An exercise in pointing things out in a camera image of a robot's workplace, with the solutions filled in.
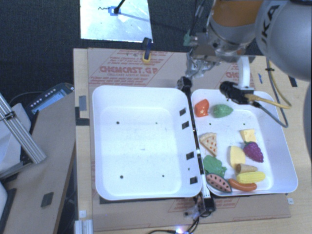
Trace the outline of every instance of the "wooden table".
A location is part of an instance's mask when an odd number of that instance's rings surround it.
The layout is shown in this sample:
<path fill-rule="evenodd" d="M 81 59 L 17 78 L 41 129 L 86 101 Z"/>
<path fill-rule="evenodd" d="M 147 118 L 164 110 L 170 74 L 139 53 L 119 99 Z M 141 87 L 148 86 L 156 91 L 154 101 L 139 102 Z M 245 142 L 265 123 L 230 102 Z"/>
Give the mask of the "wooden table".
<path fill-rule="evenodd" d="M 265 71 L 264 57 L 257 57 L 251 64 L 251 73 L 255 87 L 274 97 L 269 78 Z M 74 50 L 74 76 L 76 106 L 79 97 L 88 94 L 88 58 L 86 49 Z M 307 151 L 303 134 L 303 103 L 308 83 L 296 80 L 297 87 L 292 87 L 289 77 L 279 71 L 274 72 L 275 79 L 282 93 L 292 103 L 292 109 L 286 112 L 289 128 L 284 129 L 287 144 L 297 173 L 299 185 L 295 192 L 288 195 L 291 218 L 242 221 L 229 223 L 199 224 L 196 234 L 263 234 L 263 233 L 311 233 L 312 231 L 312 176 L 311 160 Z M 80 118 L 89 118 L 88 97 L 87 108 L 80 111 Z M 76 127 L 77 174 L 78 174 L 78 209 L 85 210 L 86 216 L 80 220 L 92 219 L 91 162 L 90 162 L 90 129 L 88 126 Z M 123 231 L 97 232 L 97 234 L 146 234 L 155 228 L 132 229 Z M 174 227 L 163 228 L 174 230 Z"/>
<path fill-rule="evenodd" d="M 57 233 L 75 158 L 74 102 L 71 93 L 40 111 L 32 137 L 47 158 L 5 184 L 7 190 L 16 189 L 5 234 Z M 51 194 L 50 204 L 41 206 Z"/>

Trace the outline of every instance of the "yellow cable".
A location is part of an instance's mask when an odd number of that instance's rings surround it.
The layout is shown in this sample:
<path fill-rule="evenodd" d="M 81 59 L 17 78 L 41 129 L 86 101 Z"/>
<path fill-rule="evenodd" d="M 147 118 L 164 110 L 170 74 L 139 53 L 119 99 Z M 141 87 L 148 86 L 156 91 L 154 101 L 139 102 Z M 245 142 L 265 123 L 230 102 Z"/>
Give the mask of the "yellow cable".
<path fill-rule="evenodd" d="M 259 96 L 253 95 L 253 94 L 245 94 L 245 97 L 248 99 L 248 101 L 258 100 L 258 101 L 263 101 L 263 102 L 272 104 L 276 107 L 280 107 L 280 108 L 284 108 L 284 109 L 291 109 L 291 106 L 285 106 L 285 105 L 279 104 L 275 101 L 271 101 L 269 99 L 264 99 L 262 97 L 259 97 Z"/>
<path fill-rule="evenodd" d="M 276 81 L 275 81 L 275 78 L 273 76 L 273 73 L 271 70 L 269 70 L 270 74 L 271 74 L 271 77 L 272 77 L 272 82 L 274 84 L 274 87 L 276 89 L 276 91 L 278 92 L 278 94 L 282 97 L 282 99 L 287 103 L 287 105 L 289 105 L 290 107 L 292 106 L 292 104 L 282 95 L 282 93 L 279 91 L 278 87 L 277 87 L 277 84 L 276 84 Z"/>

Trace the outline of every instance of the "toy pizza slice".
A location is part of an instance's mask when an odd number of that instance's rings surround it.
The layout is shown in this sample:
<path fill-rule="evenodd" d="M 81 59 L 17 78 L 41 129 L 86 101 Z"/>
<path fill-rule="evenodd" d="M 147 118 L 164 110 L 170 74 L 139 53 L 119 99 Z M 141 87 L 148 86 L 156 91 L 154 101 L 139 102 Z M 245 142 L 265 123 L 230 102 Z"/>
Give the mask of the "toy pizza slice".
<path fill-rule="evenodd" d="M 213 155 L 217 155 L 216 133 L 206 133 L 199 138 L 199 142 Z"/>

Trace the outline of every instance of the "toy tomato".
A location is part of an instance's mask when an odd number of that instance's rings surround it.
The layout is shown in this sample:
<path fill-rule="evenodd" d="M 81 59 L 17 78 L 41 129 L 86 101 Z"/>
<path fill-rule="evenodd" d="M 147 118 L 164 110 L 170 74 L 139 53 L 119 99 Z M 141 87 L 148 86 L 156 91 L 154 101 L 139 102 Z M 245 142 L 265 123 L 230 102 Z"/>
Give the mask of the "toy tomato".
<path fill-rule="evenodd" d="M 208 115 L 209 102 L 204 99 L 195 105 L 195 114 L 197 117 L 203 117 Z"/>

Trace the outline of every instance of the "toy sausage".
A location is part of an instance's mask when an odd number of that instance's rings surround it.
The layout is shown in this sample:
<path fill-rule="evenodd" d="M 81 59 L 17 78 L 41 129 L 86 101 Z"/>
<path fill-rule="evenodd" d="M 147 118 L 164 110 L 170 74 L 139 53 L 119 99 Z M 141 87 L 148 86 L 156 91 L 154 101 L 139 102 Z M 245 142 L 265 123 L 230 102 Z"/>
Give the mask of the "toy sausage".
<path fill-rule="evenodd" d="M 244 191 L 244 192 L 250 192 L 250 191 L 257 189 L 257 185 L 255 183 L 242 184 L 232 178 L 228 179 L 228 182 L 233 188 L 238 189 L 240 191 Z"/>

